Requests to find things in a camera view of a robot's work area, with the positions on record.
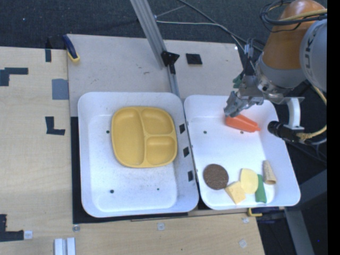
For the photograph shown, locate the beige ice cream cone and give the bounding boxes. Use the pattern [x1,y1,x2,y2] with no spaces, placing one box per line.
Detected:
[262,160,277,185]

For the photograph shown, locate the black cylinder on white bracket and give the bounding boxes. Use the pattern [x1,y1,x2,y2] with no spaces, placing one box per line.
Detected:
[267,96,306,143]

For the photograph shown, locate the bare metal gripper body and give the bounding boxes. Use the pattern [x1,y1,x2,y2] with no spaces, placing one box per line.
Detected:
[237,72,293,105]

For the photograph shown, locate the yellow divided plate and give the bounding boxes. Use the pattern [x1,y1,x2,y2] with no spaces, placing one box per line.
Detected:
[110,106,178,169]

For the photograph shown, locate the yellow cheese wedge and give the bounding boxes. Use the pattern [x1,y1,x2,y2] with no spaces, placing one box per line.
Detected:
[225,181,247,205]

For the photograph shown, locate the green bean pod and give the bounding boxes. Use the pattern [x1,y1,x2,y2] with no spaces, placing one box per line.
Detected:
[254,174,267,204]

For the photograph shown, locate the brown round biscuit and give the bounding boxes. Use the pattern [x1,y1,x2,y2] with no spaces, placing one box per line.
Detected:
[203,164,230,191]

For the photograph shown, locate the white plastic tray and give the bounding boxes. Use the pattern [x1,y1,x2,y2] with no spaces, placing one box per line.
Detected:
[183,94,301,211]
[77,91,200,218]

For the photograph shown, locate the orange carrot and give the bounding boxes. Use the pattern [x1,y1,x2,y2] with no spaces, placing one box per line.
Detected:
[225,114,261,133]

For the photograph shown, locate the pale yellow round slice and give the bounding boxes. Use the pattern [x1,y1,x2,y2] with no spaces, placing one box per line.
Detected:
[240,168,259,195]

